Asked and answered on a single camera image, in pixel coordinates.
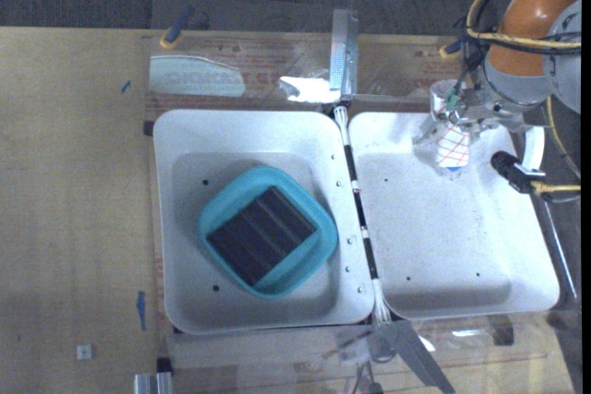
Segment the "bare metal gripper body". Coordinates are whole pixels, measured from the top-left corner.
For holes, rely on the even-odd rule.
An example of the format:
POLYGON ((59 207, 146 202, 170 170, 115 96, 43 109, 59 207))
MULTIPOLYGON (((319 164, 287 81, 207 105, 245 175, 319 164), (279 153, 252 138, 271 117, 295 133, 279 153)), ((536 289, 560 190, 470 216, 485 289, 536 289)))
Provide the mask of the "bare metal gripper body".
POLYGON ((503 126, 512 132, 525 127, 525 107, 491 88, 464 89, 454 106, 454 123, 476 131, 503 126))

